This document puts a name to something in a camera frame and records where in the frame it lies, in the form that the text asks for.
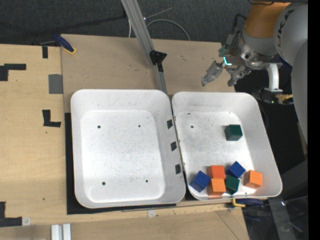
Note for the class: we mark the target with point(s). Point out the blue cube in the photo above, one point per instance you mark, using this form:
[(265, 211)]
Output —
[(236, 169), (200, 181)]

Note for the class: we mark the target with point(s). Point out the orange cube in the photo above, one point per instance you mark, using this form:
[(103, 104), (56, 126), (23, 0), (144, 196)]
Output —
[(216, 187), (217, 171), (253, 179)]

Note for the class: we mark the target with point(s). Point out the green cube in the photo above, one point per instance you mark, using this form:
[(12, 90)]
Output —
[(232, 183), (233, 132)]

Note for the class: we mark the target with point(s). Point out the black cylinder on white bracket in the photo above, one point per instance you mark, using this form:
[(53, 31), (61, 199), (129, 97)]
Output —
[(273, 80)]

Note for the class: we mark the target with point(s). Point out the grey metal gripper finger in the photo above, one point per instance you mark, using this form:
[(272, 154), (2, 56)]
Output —
[(237, 75), (213, 73)]

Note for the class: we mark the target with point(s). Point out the white plastic tray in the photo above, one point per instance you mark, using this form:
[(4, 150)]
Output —
[(207, 144), (122, 156)]

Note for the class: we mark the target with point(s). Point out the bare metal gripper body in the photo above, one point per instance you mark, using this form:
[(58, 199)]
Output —
[(250, 56)]

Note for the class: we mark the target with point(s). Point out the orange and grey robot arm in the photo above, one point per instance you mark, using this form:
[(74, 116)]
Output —
[(287, 34)]

